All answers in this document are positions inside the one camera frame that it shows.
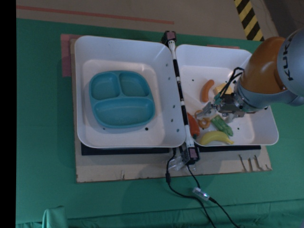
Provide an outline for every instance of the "yellow and black striped tape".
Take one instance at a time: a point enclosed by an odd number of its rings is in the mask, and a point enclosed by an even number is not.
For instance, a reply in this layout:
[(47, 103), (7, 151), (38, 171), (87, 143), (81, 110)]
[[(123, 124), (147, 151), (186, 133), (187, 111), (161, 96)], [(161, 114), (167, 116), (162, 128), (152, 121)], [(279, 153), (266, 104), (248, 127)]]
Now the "yellow and black striped tape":
[(261, 28), (250, 0), (234, 0), (234, 4), (242, 22), (246, 38), (248, 40), (264, 41)]

